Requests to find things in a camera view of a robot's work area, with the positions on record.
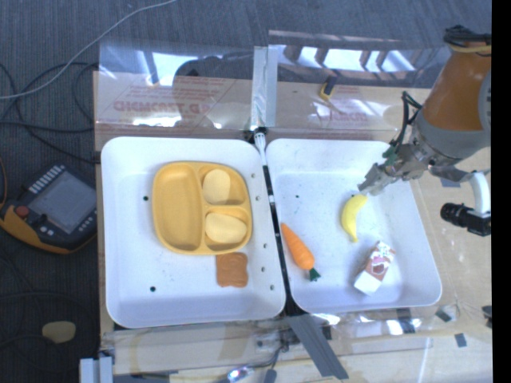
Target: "dark fabric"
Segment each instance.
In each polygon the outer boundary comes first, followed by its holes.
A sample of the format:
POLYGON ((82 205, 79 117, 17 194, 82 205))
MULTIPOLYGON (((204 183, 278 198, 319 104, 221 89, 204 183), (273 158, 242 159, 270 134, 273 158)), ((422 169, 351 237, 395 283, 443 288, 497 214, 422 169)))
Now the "dark fabric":
MULTIPOLYGON (((0 0, 0 64, 12 75, 17 89, 24 88, 47 69, 66 63, 80 49, 93 41, 125 15, 143 6, 166 0, 0 0)), ((121 24, 109 38, 177 41, 188 44, 229 45, 251 48, 268 43, 269 30, 300 31, 370 38, 393 38, 419 41, 424 46, 442 44, 445 28, 462 24, 477 33, 491 33, 492 0, 181 0, 171 6, 137 14, 121 24)), ((99 61, 100 45, 93 45, 77 61, 99 61)), ((83 65, 74 65, 55 83, 41 92, 19 101, 20 112, 31 122, 63 128, 90 124, 73 98, 75 77, 83 65)), ((54 73, 47 74, 35 87, 54 73)), ((11 94, 6 73, 0 69, 0 95, 11 94)), ((90 69, 76 84, 76 95, 92 115, 93 94, 90 69)), ((0 101, 0 115, 7 101, 0 101)), ((5 119, 19 116, 10 109, 5 119)), ((67 152, 90 160, 93 134, 38 132, 44 140, 67 152)), ((0 124, 0 156, 6 166, 8 195, 15 197, 20 184, 40 167, 62 160, 80 169, 94 180, 94 166, 68 156, 39 139, 26 129, 0 124)), ((0 295, 19 291, 7 266, 12 260, 34 290, 65 294, 85 305, 97 318, 98 274, 97 243, 92 242, 74 255, 59 256, 38 251, 0 231, 0 295)), ((21 334, 37 334, 40 316, 50 320, 75 317, 78 323, 76 347, 58 352, 41 342, 19 342, 20 353, 11 346, 0 346, 0 381, 5 382, 77 382, 77 371, 66 377, 43 373, 30 365, 55 369, 64 364, 77 365, 94 342, 97 327, 77 312, 73 305, 38 299, 13 304, 0 302, 0 341, 21 334)))

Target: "yellow plate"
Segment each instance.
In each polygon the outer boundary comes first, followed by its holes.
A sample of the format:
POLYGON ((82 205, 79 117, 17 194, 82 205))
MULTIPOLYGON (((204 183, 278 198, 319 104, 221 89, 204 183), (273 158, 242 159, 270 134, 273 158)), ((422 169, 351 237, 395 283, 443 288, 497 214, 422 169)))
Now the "yellow plate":
POLYGON ((239 250, 252 235, 247 185, 241 174, 223 164, 166 164, 153 181, 153 220, 158 239, 172 251, 218 255, 239 250), (207 220, 210 214, 215 219, 207 220), (228 227, 207 228, 207 221, 228 227))

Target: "beige oval object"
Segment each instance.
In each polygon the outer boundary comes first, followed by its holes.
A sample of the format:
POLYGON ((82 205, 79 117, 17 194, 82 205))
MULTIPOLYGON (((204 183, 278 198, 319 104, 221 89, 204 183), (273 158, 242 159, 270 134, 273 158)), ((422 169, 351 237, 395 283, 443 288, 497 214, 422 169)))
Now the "beige oval object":
POLYGON ((216 243, 239 243, 247 234, 247 224, 240 219, 220 213, 206 215, 206 235, 216 243))
POLYGON ((204 199, 211 204, 226 204, 231 192, 231 177, 222 169, 213 169, 202 183, 204 199))
POLYGON ((68 321, 49 322, 42 327, 42 336, 55 343, 63 343, 74 338, 76 325, 68 321))

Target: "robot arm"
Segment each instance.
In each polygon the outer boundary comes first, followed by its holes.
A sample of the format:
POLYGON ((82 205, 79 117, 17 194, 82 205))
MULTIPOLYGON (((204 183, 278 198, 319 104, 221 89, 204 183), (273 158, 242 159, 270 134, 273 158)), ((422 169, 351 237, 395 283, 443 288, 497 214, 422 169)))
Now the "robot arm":
POLYGON ((456 164, 491 145, 491 35, 455 26, 446 31, 444 39, 453 54, 430 95, 420 105, 403 93, 402 130, 383 154, 386 161, 374 164, 358 189, 377 195, 388 184, 418 179, 425 171, 453 182, 469 181, 476 208, 448 203, 441 217, 487 235, 491 234, 488 171, 463 172, 456 164), (410 106, 416 108, 413 116, 410 106), (405 143, 409 126, 411 133, 405 143))

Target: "gray surface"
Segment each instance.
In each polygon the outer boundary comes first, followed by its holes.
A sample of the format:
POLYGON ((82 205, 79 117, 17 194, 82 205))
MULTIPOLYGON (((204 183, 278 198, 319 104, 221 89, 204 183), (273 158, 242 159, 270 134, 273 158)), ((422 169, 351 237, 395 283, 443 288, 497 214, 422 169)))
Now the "gray surface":
MULTIPOLYGON (((21 88, 49 67, 67 62, 125 15, 163 1, 0 0, 0 63, 21 88)), ((492 0, 181 0, 171 6, 136 15, 117 27, 109 37, 251 48, 267 44, 269 30, 286 30, 404 39, 419 41, 424 46, 436 46, 441 45, 447 27, 462 24, 478 33, 490 33, 491 19, 492 0)), ((98 59, 99 45, 94 45, 78 58, 84 62, 98 59)), ((26 119, 67 128, 88 124, 71 95, 73 77, 79 69, 73 67, 48 89, 20 101, 26 119)), ((77 87, 80 101, 92 112, 90 73, 80 79, 77 87)), ((0 70, 0 95, 8 94, 9 83, 0 70)), ((2 114, 5 101, 1 101, 0 105, 2 114)), ((7 117, 15 118, 16 114, 11 110, 7 117)), ((90 133, 43 132, 41 135, 75 155, 90 159, 93 150, 90 133)), ((72 164, 93 180, 90 164, 40 144, 23 128, 0 125, 0 137, 0 155, 6 165, 11 197, 17 195, 18 185, 23 180, 43 164, 54 160, 72 164)), ((95 243, 75 255, 62 257, 26 247, 0 232, 0 248, 13 259, 34 288, 69 295, 97 312, 95 243)), ((13 278, 1 265, 0 294, 14 291, 13 278)), ((37 317, 28 306, 26 308, 22 330, 37 333, 37 317)), ((47 308, 51 318, 62 317, 67 310, 57 304, 47 308)), ((13 333, 21 313, 19 304, 14 308, 2 305, 0 322, 4 329, 13 333)), ((87 345, 90 327, 85 322, 78 326, 78 330, 81 333, 79 342, 87 345)), ((31 349, 34 343, 25 343, 30 356, 43 359, 45 350, 31 349)), ((59 381, 55 375, 27 366, 11 347, 0 350, 3 381, 59 381)), ((50 356, 54 360, 59 358, 54 349, 50 349, 50 356)), ((51 366, 48 361, 45 362, 48 367, 51 366)), ((77 373, 71 373, 66 381, 77 381, 77 373)))

